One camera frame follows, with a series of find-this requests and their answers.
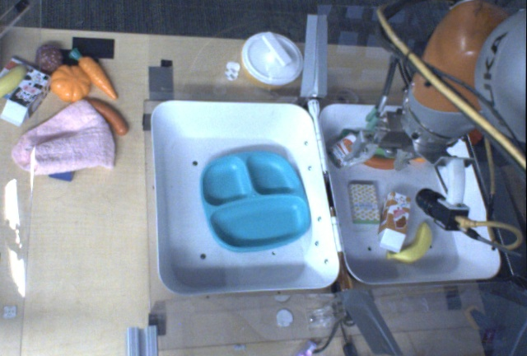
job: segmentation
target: sausage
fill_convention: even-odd
[[[86,98],[93,107],[102,115],[116,134],[124,136],[128,133],[128,123],[123,116],[110,104],[96,98]]]

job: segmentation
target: lid handle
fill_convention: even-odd
[[[266,32],[263,34],[262,40],[281,66],[287,66],[292,61],[291,57],[289,57],[289,54],[287,54],[287,51],[282,47],[274,33]]]

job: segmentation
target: table surface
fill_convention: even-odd
[[[115,40],[114,58],[102,59],[100,62],[119,93],[119,99],[113,104],[127,119],[130,131],[124,137],[115,138],[117,153],[113,170],[93,168],[78,171],[71,183],[47,176],[35,178],[28,232],[26,296],[18,301],[21,302],[19,314],[14,320],[0,320],[0,342],[3,347],[7,343],[5,348],[9,356],[20,352],[24,355],[46,356],[125,354],[126,329],[130,326],[147,326],[152,305],[149,248],[152,248],[152,240],[155,239],[152,239],[152,232],[149,235],[146,216],[147,177],[142,130],[143,102],[149,97],[149,67],[159,66],[162,59],[171,60],[175,90],[190,91],[193,96],[202,94],[204,97],[230,100],[233,96],[246,93],[255,100],[276,99],[273,94],[269,95],[246,80],[229,82],[225,79],[223,73],[226,62],[239,61],[242,40],[66,30],[40,30],[35,37],[34,30],[18,28],[10,33],[8,44],[3,42],[2,58],[19,55],[31,59],[36,45],[43,43],[53,43],[68,49],[72,46],[74,36]],[[351,77],[354,83],[351,91],[347,89],[346,82],[342,85],[336,82],[338,85],[331,93],[335,96],[347,94],[348,98],[351,94],[353,100],[358,96],[361,102],[373,102],[375,92],[379,91],[384,80],[388,54],[381,49],[362,47],[356,47],[351,54],[334,51],[336,67],[346,67],[347,63],[338,62],[338,59],[352,56],[354,65]],[[342,76],[349,77],[350,73],[343,73]],[[91,95],[104,99],[102,93],[95,90]],[[0,162],[7,168],[2,181],[10,180],[12,174],[21,179],[21,187],[27,187],[29,175],[14,166],[9,150],[20,134],[56,114],[64,106],[54,94],[49,94],[38,112],[20,128],[0,121],[0,145],[3,150]],[[6,269],[5,263],[6,259],[2,255],[0,268]],[[169,301],[170,293],[166,290],[157,292],[161,295],[164,293]],[[0,303],[9,305],[10,296],[17,302],[16,294],[6,293],[0,296]],[[295,308],[293,312],[298,311],[299,316],[306,316],[304,297],[293,295],[271,298],[273,302],[291,299],[291,307]],[[309,295],[308,298],[319,303],[326,296]],[[183,319],[184,311],[190,311],[189,316],[195,315],[195,307],[185,306],[184,300],[178,303],[176,299],[175,302],[183,312]],[[415,322],[416,325],[422,322],[426,314],[418,312],[409,322]],[[257,309],[253,318],[258,320],[258,313]],[[435,345],[442,346],[441,352],[444,353],[441,354],[451,354],[450,351],[461,354],[460,346],[471,351],[471,354],[483,354],[478,332],[468,326],[462,314],[459,314],[453,326],[434,322],[412,333],[407,332],[410,329],[394,333],[405,354],[419,354]],[[209,324],[203,320],[201,326],[199,321],[195,321],[192,327],[197,331],[201,329],[199,334],[206,335],[208,332],[204,329]],[[445,343],[438,330],[444,330],[454,338]],[[224,344],[213,348],[207,344],[193,349],[166,349],[160,354],[293,355],[305,342],[305,332],[294,329],[285,331],[280,341],[268,340],[238,346]],[[356,327],[351,329],[351,334],[360,354],[370,354]],[[335,340],[324,354],[342,354],[342,339]]]

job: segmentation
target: wooden table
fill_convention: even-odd
[[[20,346],[25,356],[125,354],[127,328],[147,326],[151,303],[142,117],[143,102],[148,98],[149,67],[159,66],[162,59],[172,60],[175,90],[185,90],[190,95],[213,95],[218,100],[230,100],[243,91],[250,91],[255,100],[268,98],[267,92],[251,87],[243,79],[229,83],[223,76],[227,61],[239,61],[241,40],[66,30],[42,30],[35,37],[34,30],[19,28],[10,33],[8,43],[4,41],[2,58],[19,55],[31,59],[36,46],[42,43],[68,49],[73,36],[115,40],[114,58],[100,62],[119,93],[114,106],[128,120],[130,131],[116,138],[113,170],[78,171],[71,183],[47,176],[35,178],[24,311],[19,308],[18,319],[0,320],[0,345],[4,347],[7,343],[8,356],[19,354]],[[358,49],[355,53],[356,62],[363,57],[369,66],[360,63],[354,66],[350,72],[353,89],[362,102],[372,102],[382,85],[387,54],[379,51],[381,54],[377,57],[381,63],[375,75],[375,68],[371,66],[371,53],[375,51]],[[350,73],[343,73],[343,77],[349,77]],[[91,95],[104,98],[96,90]],[[20,134],[64,106],[50,94],[38,113],[22,127],[0,120],[0,163],[2,168],[7,168],[5,173],[23,178],[21,184],[27,183],[27,174],[11,161],[10,149]],[[4,255],[0,264],[5,264]],[[474,330],[464,329],[456,334],[464,334],[462,341],[469,346],[478,343]],[[395,336],[410,353],[430,341],[445,345],[438,341],[438,334],[432,329],[414,337],[404,332]],[[361,354],[369,354],[357,330],[354,330],[354,340]],[[180,349],[160,354],[293,355],[303,341],[291,334],[289,340],[278,343]],[[342,342],[335,340],[324,354],[342,354]]]

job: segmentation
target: toy banana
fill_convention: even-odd
[[[386,258],[389,260],[398,260],[406,264],[420,260],[430,249],[431,245],[431,229],[426,222],[422,222],[417,228],[417,233],[413,242],[400,252],[386,253]]]
[[[22,79],[24,79],[26,73],[27,68],[19,64],[7,72],[5,76],[0,77],[0,97],[13,92]]]

